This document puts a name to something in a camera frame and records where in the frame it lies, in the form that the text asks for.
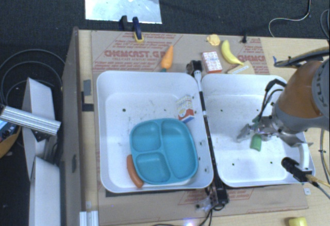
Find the banana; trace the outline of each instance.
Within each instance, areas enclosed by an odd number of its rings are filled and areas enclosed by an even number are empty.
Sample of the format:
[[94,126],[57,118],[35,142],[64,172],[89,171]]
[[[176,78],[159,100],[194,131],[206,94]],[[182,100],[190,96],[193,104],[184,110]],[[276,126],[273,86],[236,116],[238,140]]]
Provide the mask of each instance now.
[[230,51],[230,45],[228,40],[225,40],[221,46],[221,53],[228,63],[237,63],[241,66],[244,65],[240,60],[237,59]]

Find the table surface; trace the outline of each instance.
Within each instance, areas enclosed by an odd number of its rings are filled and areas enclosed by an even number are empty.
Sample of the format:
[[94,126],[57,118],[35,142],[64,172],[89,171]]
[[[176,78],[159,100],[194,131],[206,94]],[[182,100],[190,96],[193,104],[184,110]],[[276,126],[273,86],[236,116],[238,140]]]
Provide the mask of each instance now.
[[[306,53],[308,51],[317,49],[319,47],[327,46],[326,40],[316,39],[287,39],[287,38],[260,38],[262,48],[265,54],[265,58],[268,64],[270,74],[278,75],[288,80],[294,73],[294,69],[289,68],[275,68],[272,66],[273,55],[276,54],[278,60],[285,60],[287,57]],[[92,78],[92,62],[91,60],[91,31],[80,30],[79,31],[79,54],[80,54],[80,80],[83,82],[86,79]],[[93,103],[93,100],[89,100],[91,97],[85,97],[86,103]],[[84,122],[93,122],[93,114],[84,114]],[[84,129],[84,137],[94,136],[93,128]],[[310,147],[310,153],[313,158],[313,162],[316,168],[316,177],[321,180],[326,180],[323,173],[321,164],[321,158],[319,153],[319,139],[320,130],[316,128],[310,128],[306,133],[306,140],[313,142],[314,145]],[[95,142],[92,139],[83,138],[84,147],[95,149]],[[325,147],[324,149],[330,151],[329,145],[329,132],[325,132]],[[95,150],[87,150],[85,152],[84,164],[86,164],[85,172],[85,193],[86,199],[91,201],[91,209],[97,209],[97,188],[96,179],[89,179],[89,177],[96,177],[96,169],[88,168],[89,165],[96,166],[95,163]],[[282,225],[288,226],[288,219],[294,217],[305,217],[309,226],[328,225],[330,221],[330,201],[329,199],[317,188],[314,188],[310,184],[305,184],[304,188],[309,188],[311,194],[306,196],[308,202],[308,209],[285,211],[285,212],[272,212],[272,213],[260,213],[260,214],[248,214],[237,216],[219,216],[217,213],[213,213],[213,219],[211,225],[244,225],[244,226],[275,226]],[[202,219],[192,220],[177,220],[167,221],[166,224],[173,225],[199,225]],[[143,225],[154,225],[154,223],[144,223]]]

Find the black floor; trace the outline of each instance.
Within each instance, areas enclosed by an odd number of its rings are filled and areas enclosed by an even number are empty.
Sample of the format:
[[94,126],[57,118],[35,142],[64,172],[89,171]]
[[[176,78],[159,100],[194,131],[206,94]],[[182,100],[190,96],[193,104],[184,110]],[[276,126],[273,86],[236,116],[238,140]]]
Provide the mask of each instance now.
[[[268,23],[271,19],[301,18],[307,11],[308,0],[159,1],[163,24],[143,24],[144,31],[270,36]],[[84,8],[85,0],[0,0],[0,63],[26,49],[45,49],[65,59],[74,26],[118,29],[115,22],[85,20]],[[328,8],[329,0],[312,0],[310,18],[294,23],[277,21],[272,31],[277,37],[325,39],[320,16]],[[25,53],[1,67],[0,78],[3,79],[10,67],[27,60],[47,63],[57,73],[62,73],[62,64],[51,55]],[[39,64],[23,64],[11,70],[0,85],[1,91],[6,95],[11,86],[27,76],[50,81],[54,85],[55,106],[59,106],[53,72]],[[20,107],[23,93],[24,84],[20,84],[8,95],[8,104]],[[28,196],[24,150],[16,143],[12,155],[0,159],[0,226],[28,224]]]

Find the blue divided tray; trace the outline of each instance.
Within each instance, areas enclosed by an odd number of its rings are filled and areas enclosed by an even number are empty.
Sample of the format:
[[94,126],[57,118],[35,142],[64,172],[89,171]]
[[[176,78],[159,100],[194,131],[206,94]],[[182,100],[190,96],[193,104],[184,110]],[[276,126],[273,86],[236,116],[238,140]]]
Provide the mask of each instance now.
[[149,184],[170,184],[191,178],[197,171],[195,144],[187,126],[176,119],[137,124],[130,133],[130,148],[140,179]]

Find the orange carrot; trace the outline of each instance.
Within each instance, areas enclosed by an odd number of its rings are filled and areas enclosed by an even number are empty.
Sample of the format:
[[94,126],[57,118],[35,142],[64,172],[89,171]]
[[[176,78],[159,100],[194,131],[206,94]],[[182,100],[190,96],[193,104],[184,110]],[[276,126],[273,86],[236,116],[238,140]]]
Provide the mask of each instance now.
[[169,69],[173,62],[173,46],[171,45],[161,60],[161,68]]

